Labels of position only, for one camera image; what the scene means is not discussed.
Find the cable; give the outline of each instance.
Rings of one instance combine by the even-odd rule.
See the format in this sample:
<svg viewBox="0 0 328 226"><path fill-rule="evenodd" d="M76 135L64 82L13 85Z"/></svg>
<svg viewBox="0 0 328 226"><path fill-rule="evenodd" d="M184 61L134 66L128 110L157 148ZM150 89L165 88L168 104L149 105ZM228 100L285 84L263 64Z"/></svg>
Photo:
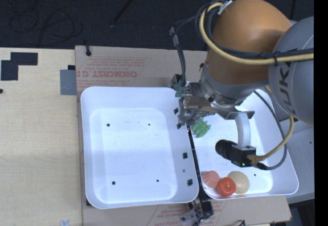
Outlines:
<svg viewBox="0 0 328 226"><path fill-rule="evenodd" d="M238 226L246 226L245 220L242 220L241 224L239 224Z"/></svg>
<svg viewBox="0 0 328 226"><path fill-rule="evenodd" d="M185 55L183 54L183 50L179 44L179 40L178 40L178 32L180 31L180 29L186 25L187 23L191 22L194 20L194 24L195 24L195 29L196 32L198 34L198 36L200 37L200 33L198 32L198 26L197 26L197 21L198 18L202 12L202 10L207 6L208 4L203 5L196 13L195 16L192 16L190 18L184 19L184 20L180 20L178 22L176 22L170 29L170 35L173 37L173 44L176 47L177 51L178 51L178 55L179 55L179 59L180 59L180 63L181 63L181 70L182 70L182 75L181 75L181 86L185 86L187 83L186 80L186 62L185 62Z"/></svg>
<svg viewBox="0 0 328 226"><path fill-rule="evenodd" d="M221 48L217 47L217 45L214 44L214 42L212 40L210 40L210 38L208 37L208 35L204 29L204 18L205 18L206 13L211 11L213 8L221 7L222 5L223 5L223 3L221 3L221 2L211 4L208 8L206 8L205 10L202 11L200 19L199 19L199 32L200 32L201 38L214 52L218 53L222 57L224 57L228 60L234 61L236 63L241 63L241 64L245 64L245 65L268 65L268 64L275 64L277 62L288 62L288 61L300 61L300 60L314 59L313 52L309 53L309 54L292 55L292 56L290 56L287 52L286 56L278 57L278 55L277 55L276 58L264 58L264 59L263 58L260 58L260 59L240 58L240 57L233 56L231 54L224 52Z"/></svg>
<svg viewBox="0 0 328 226"><path fill-rule="evenodd" d="M196 14L196 19L195 19L195 31L197 32L198 36L202 39L200 29L199 29L199 17L203 11L207 14L208 8L210 5L216 3L216 2L221 2L222 4L227 3L228 1L225 0L214 0L211 1L208 4L203 5L197 12ZM240 50L234 50L231 48L223 47L220 46L218 43L216 43L212 37L212 23L213 23L213 17L216 13L219 12L221 6L213 8L211 11L209 11L209 15L207 15L206 19L206 34L209 37L209 39L212 41L213 44L215 44L219 49L222 49L224 52L240 57L240 58L277 58L277 57L285 57L285 56L291 56L291 55L301 55L301 54L312 54L313 53L313 48L311 49L303 49L303 50L290 50L288 52L276 52L274 54L272 53L252 53L252 52L245 52L245 51L240 51Z"/></svg>
<svg viewBox="0 0 328 226"><path fill-rule="evenodd" d="M271 94L271 91L270 91L270 89L268 87L265 87L265 89ZM273 109L271 108L271 106L268 104L268 102L257 91L254 91L254 93L265 103L265 105L271 111L272 115L274 116L274 118L275 118L275 120L276 120L276 122L278 124L280 133L281 133L282 137L284 137L284 139L274 149L270 150L265 155L261 155L261 156L258 156L258 155L249 155L248 156L248 159L250 159L252 161L252 163L255 166L257 166L258 168L260 168L260 169L263 169L263 170L273 170L273 169L281 166L281 164L284 162L284 160L286 158L286 154L287 154L286 143L287 143L287 141L289 140L289 138L291 137L291 135L293 133L293 130L294 130L294 119L293 119L292 116L289 115L290 127L289 127L289 130L287 132L287 135L284 136L282 127L281 127L281 125L279 123L279 120L278 120L276 114L274 113ZM283 146L284 146L283 157L282 157L281 161L278 164L276 164L276 165L274 165L272 167L267 167L266 165L264 165L262 163L259 163L260 161L263 161L266 158L272 156L274 153L276 153Z"/></svg>
<svg viewBox="0 0 328 226"><path fill-rule="evenodd" d="M9 26L15 32L39 31L35 45L37 47L45 46L42 42L46 33L55 39L50 40L51 46L64 43L84 30L82 23L64 10L74 1L76 0L68 0L58 7L52 7L47 3L41 4L40 0L9 0L9 7L16 13L9 18ZM41 8L50 9L50 14L44 20L40 17Z"/></svg>

